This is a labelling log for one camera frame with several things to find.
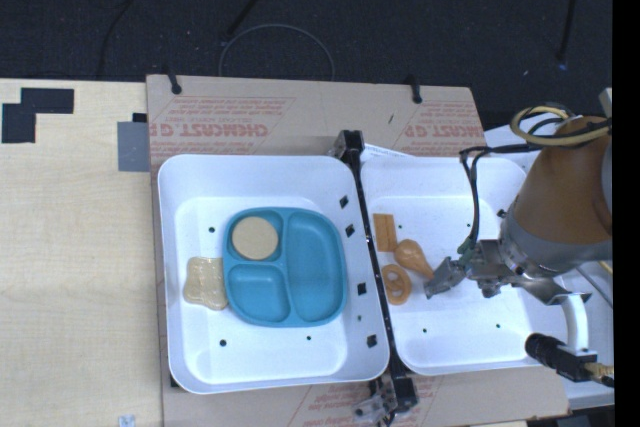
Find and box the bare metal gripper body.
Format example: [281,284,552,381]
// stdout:
[462,238,531,299]

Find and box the orange chicken drumstick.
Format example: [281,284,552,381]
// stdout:
[393,238,435,280]

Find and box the orange pretzel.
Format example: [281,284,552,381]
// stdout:
[380,263,413,306]

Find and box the white plastic tray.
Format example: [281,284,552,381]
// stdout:
[156,153,391,395]
[357,154,576,376]

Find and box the thin black rod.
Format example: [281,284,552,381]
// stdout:
[348,149,410,381]

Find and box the orange rectangular wafer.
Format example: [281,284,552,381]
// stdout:
[372,213,399,252]

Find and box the blue divided plate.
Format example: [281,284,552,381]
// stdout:
[222,206,349,328]

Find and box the round tan biscuit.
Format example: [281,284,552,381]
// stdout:
[230,216,280,261]

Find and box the brown cardboard board red print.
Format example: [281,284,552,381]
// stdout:
[144,73,572,427]

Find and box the pale yellow toast slice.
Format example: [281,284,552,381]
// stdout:
[181,256,230,311]

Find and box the black cylinder on white bracket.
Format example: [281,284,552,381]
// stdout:
[523,292,599,383]

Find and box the black block with thin wires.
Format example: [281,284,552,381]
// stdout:
[389,375,418,414]
[333,129,364,160]

